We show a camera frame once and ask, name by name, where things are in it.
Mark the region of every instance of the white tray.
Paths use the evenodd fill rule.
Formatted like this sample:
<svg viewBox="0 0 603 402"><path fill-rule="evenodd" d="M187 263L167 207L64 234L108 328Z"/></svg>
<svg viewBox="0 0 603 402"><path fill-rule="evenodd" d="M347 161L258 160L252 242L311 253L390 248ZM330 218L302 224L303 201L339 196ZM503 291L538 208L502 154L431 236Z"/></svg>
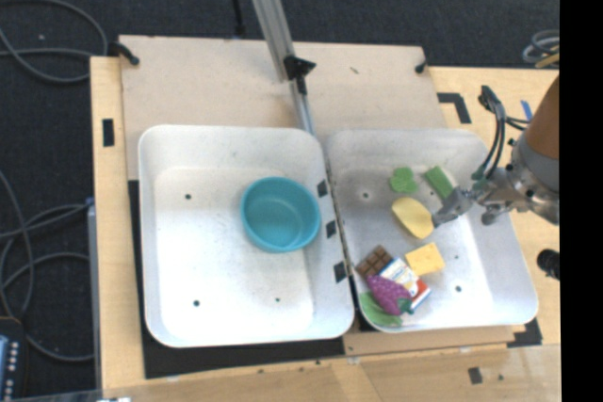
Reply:
<svg viewBox="0 0 603 402"><path fill-rule="evenodd" d="M422 176L426 170L439 166L454 184L469 188L471 174L487 154L478 137L451 129L353 130L333 135L326 152L352 265L378 245L403 259L404 253L430 242L446 262L443 270L421 277L432 293L414 314L402 316L400 328L375 328L402 332L520 325L536 315L538 299L508 214L484 226L484 208L475 205L418 240L391 212L393 201L403 196L388 183L395 168L414 171L419 188L412 197L432 213L441 203ZM358 292L367 292L364 280L353 271Z"/></svg>
<svg viewBox="0 0 603 402"><path fill-rule="evenodd" d="M139 142L145 318L166 346L231 346L334 338L354 317L333 199L319 197L316 240L266 253L239 217L245 188L286 176L317 193L327 179L315 138L298 129L156 126Z"/></svg>

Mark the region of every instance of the teal bowl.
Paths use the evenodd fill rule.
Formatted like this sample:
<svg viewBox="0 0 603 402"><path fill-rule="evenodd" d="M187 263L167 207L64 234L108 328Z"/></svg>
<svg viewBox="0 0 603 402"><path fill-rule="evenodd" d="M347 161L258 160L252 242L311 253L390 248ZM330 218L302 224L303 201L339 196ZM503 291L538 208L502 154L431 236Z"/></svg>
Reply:
<svg viewBox="0 0 603 402"><path fill-rule="evenodd" d="M269 177L252 183L243 193L240 214L249 239L271 253L302 249L320 229L315 197L288 178Z"/></svg>

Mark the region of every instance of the yellow sponge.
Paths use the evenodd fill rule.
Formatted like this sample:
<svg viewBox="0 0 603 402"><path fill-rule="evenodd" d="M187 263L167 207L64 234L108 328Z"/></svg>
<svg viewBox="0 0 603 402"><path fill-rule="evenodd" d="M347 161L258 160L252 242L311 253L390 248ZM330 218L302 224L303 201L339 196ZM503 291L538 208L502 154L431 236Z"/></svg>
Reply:
<svg viewBox="0 0 603 402"><path fill-rule="evenodd" d="M406 253L405 257L408 265L418 277L441 270L446 266L435 243L429 243L424 247L414 249Z"/></svg>
<svg viewBox="0 0 603 402"><path fill-rule="evenodd" d="M433 231L432 214L413 198L398 198L392 204L392 211L412 236L423 239Z"/></svg>

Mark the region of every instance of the wooden table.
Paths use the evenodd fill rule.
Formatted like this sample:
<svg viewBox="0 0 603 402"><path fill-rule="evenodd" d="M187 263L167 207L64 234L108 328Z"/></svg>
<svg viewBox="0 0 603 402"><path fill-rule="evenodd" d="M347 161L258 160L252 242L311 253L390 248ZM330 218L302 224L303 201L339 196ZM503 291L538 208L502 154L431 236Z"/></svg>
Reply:
<svg viewBox="0 0 603 402"><path fill-rule="evenodd" d="M329 44L308 44L301 50L311 47L319 47L312 52L323 52L326 48L328 53L333 48L339 54L342 49L342 46ZM379 57L384 49L392 48L367 46L363 55ZM415 62L417 50L409 52L412 58L409 62ZM358 338L352 331L347 336L352 337L359 348L365 345L357 352L366 354L362 357L352 357L348 353L346 357L321 361L146 379L127 194L124 69L127 66L121 59L94 57L91 60L100 353L102 388L106 396L164 400L163 397L169 394L173 400L198 400L199 394L203 394L211 400L231 400L236 395L239 400L307 400L314 397L363 401L400 400L404 395L411 396L412 400L561 398L560 285L545 277L535 263L542 249L559 250L559 229L534 214L513 214L513 225L539 296L537 320L543 334L541 346L507 348L509 338L524 327L456 332L457 344L449 341L449 333L424 334L406 344L403 350L386 350L379 343L371 350L371 337ZM384 79L395 74L387 66L383 66L383 70ZM454 106L442 104L441 112L448 127L474 131L489 144L494 133L494 118L477 103L481 85L493 88L508 114L521 118L524 113L520 101L528 101L535 110L556 74L535 70L430 68L422 75L438 93L456 93L464 98L472 123L461 123ZM336 118L336 110L330 112L327 118ZM114 134L110 149L104 146L106 120L111 120Z"/></svg>

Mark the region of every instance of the blue bowl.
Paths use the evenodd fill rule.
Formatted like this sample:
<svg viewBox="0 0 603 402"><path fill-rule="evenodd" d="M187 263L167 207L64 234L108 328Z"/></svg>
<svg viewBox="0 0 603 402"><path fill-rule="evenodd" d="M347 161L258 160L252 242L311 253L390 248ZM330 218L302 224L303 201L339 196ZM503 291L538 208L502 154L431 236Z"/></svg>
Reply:
<svg viewBox="0 0 603 402"><path fill-rule="evenodd" d="M245 233L260 249L284 253L310 244L320 228L320 211L305 186L281 177L252 183L240 205Z"/></svg>

